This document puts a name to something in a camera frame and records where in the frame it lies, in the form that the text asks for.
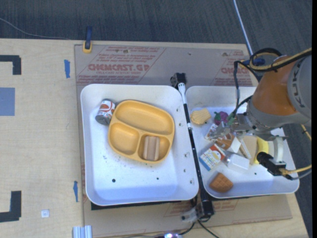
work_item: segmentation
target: gray fabric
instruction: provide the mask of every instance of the gray fabric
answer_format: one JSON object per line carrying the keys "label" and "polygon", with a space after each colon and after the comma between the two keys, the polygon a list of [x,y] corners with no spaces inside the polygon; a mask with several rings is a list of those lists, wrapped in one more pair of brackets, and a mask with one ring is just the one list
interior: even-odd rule
{"label": "gray fabric", "polygon": [[[312,46],[313,0],[236,2],[254,52],[294,55]],[[93,40],[246,43],[233,0],[0,0],[0,17],[28,33],[73,40],[91,25]],[[0,21],[0,38],[39,37]],[[296,167],[309,165],[312,144],[300,126],[285,133]],[[312,237],[312,176],[300,183],[296,196]]]}

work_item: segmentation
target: tin can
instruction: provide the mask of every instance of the tin can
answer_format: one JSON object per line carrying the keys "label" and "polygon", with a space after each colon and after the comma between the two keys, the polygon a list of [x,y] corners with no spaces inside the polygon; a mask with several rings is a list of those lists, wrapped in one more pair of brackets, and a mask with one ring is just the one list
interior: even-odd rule
{"label": "tin can", "polygon": [[110,120],[112,118],[114,109],[115,109],[115,104],[111,100],[104,99],[101,102],[101,105],[95,117],[96,121],[103,125],[110,124]]}

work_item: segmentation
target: blue square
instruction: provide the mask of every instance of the blue square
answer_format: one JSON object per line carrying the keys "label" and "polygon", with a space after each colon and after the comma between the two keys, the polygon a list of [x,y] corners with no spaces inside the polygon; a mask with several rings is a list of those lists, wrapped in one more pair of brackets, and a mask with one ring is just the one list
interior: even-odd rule
{"label": "blue square", "polygon": [[15,88],[0,87],[0,116],[14,116]]}

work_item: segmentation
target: wooden table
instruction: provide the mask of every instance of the wooden table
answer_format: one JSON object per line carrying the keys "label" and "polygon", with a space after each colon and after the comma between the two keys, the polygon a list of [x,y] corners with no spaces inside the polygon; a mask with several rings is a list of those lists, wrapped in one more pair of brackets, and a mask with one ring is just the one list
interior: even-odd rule
{"label": "wooden table", "polygon": [[[0,115],[0,213],[10,213],[12,191],[20,191],[22,195],[18,221],[0,222],[3,238],[66,238],[71,237],[74,226],[85,225],[75,44],[82,44],[82,41],[0,40],[0,55],[18,55],[22,63],[22,74],[13,75],[12,63],[0,62],[0,89],[15,89],[14,115]],[[211,49],[239,47],[247,52],[245,45],[233,44],[152,45]],[[65,60],[70,62],[69,77],[65,75]],[[76,183],[78,201],[73,189]],[[308,237],[295,195],[289,194],[287,199],[292,219],[214,227],[212,230],[221,238]],[[208,233],[193,229],[185,237],[208,237]]]}

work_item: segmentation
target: white square marker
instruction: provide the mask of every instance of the white square marker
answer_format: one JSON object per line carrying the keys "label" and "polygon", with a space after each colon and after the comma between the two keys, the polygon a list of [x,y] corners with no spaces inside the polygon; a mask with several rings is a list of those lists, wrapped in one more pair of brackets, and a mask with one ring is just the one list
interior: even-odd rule
{"label": "white square marker", "polygon": [[42,218],[48,218],[50,216],[50,210],[49,209],[42,210],[41,216],[42,216]]}

